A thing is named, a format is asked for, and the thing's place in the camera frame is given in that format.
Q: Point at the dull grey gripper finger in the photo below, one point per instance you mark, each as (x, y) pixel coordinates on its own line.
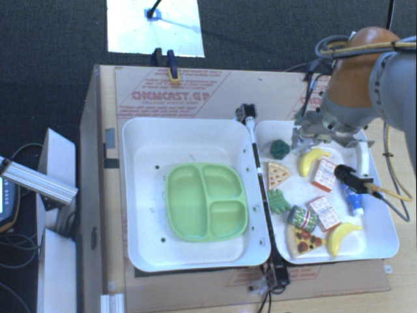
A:
(296, 139)
(307, 146)

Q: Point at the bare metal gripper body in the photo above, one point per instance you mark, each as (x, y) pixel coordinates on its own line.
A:
(329, 131)

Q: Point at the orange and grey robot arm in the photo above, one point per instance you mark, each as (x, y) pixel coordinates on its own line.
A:
(353, 77)

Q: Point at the yellow banana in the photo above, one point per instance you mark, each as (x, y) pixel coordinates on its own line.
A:
(337, 240)
(306, 161)

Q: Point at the dark green broccoli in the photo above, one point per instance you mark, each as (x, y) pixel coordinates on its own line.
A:
(279, 148)

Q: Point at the red and white carton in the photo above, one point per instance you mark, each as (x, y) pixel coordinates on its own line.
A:
(324, 174)
(325, 214)

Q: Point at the checkered cheese pizza slice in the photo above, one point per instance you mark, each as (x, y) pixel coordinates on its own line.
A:
(276, 174)

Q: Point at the thin black and white rod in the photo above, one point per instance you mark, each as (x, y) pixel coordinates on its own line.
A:
(260, 174)

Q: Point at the green can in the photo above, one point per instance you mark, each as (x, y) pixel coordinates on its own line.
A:
(301, 218)

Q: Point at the blue bottle with white cap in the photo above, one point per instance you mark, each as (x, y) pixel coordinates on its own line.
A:
(353, 202)

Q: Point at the pepperoni pizza slice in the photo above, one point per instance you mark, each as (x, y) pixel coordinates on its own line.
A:
(301, 243)

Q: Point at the brown cardboard board, red print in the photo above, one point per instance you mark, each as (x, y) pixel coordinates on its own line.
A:
(202, 93)

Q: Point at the white plastic tray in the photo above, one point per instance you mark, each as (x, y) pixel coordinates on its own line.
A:
(146, 191)
(374, 233)

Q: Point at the green divided plate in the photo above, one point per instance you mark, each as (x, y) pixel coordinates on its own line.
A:
(185, 204)

